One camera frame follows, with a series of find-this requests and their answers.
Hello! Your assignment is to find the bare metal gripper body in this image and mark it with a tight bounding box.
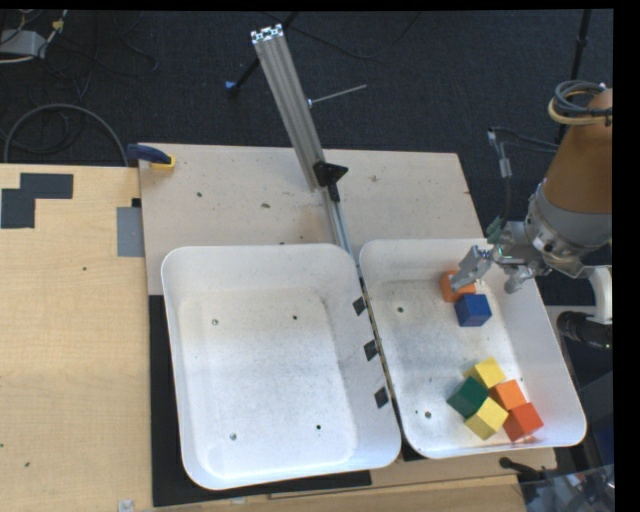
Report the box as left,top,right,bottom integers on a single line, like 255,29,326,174
492,219,610,280

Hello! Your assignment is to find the blue cube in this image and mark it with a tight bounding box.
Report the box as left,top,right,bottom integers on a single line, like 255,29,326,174
453,292,494,329

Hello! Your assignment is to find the yellow cube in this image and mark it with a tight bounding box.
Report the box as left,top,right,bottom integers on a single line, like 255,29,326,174
464,396,510,442
462,356,508,390

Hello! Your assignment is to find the white plastic tray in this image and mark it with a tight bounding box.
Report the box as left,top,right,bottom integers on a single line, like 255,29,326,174
160,242,403,492
358,237,588,461

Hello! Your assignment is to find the green cube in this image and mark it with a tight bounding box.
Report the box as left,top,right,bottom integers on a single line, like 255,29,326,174
445,375,491,420

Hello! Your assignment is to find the reddish orange cube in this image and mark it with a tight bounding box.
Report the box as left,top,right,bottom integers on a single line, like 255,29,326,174
501,401,545,444

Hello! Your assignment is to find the pale wood board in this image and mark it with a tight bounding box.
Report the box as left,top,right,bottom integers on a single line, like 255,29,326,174
137,143,557,502

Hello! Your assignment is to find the black cylinder on white bracket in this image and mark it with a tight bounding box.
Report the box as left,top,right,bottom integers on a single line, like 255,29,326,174
556,265,614,351

